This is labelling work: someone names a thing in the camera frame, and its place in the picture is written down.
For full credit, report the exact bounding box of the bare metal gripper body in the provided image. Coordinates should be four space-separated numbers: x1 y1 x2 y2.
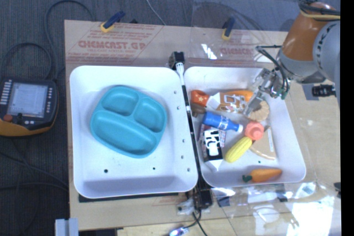
252 67 290 99

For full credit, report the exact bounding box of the orange and white carton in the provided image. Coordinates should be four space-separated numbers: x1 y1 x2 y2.
211 89 255 114

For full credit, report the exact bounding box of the blue bottle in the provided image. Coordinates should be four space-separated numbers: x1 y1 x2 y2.
201 111 244 134

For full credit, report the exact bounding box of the red and white packet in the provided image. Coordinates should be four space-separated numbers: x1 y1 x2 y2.
199 124 227 145

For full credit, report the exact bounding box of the tan flat packet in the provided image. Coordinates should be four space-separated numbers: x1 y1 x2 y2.
249 126 278 161

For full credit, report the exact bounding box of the yellow corn cob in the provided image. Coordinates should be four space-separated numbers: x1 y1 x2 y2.
223 135 253 164

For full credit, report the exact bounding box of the brown round toy food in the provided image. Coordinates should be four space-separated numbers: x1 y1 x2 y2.
191 104 207 118

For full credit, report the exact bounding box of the white plastic tray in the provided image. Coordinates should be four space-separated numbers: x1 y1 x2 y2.
183 65 307 189
69 65 199 200

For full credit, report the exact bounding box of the black and white carton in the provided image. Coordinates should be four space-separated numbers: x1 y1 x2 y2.
202 129 224 172

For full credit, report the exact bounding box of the thin black and white rod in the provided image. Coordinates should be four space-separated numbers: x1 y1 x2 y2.
175 62 206 191

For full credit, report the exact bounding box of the orange carrot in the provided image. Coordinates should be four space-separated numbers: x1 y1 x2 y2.
242 168 283 183

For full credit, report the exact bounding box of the blue divided plate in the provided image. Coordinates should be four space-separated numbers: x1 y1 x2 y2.
89 85 168 159

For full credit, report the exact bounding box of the brown cardboard board red print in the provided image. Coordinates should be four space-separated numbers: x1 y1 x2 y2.
64 19 341 232

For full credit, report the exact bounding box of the beige ring biscuit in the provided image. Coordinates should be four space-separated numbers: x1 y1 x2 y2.
248 99 270 123

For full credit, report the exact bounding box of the black block with thin wires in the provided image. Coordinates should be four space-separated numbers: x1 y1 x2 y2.
191 188 214 210
168 51 186 70

